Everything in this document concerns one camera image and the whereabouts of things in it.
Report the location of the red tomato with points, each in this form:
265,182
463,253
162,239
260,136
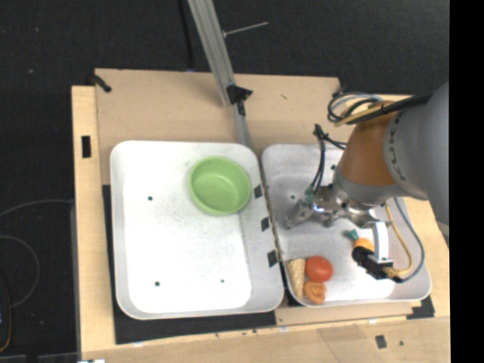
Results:
319,268

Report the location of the orange pretzel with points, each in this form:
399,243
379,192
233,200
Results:
314,292

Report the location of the green bowl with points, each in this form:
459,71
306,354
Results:
219,187

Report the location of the orange carrot with green top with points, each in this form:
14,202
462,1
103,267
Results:
363,243

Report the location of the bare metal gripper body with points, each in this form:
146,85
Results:
336,202

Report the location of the white plastic tray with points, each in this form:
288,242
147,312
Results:
340,286
181,248

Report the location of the black cylinder on white bracket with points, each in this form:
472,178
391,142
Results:
380,240

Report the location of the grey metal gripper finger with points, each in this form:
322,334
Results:
300,213
331,219

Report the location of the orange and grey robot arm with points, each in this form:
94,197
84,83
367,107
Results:
370,161

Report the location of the brown cardboard board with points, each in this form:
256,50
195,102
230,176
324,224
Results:
170,108

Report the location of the beige ice cream cone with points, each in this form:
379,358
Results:
297,274

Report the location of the thin black and white rod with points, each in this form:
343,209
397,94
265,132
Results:
270,211

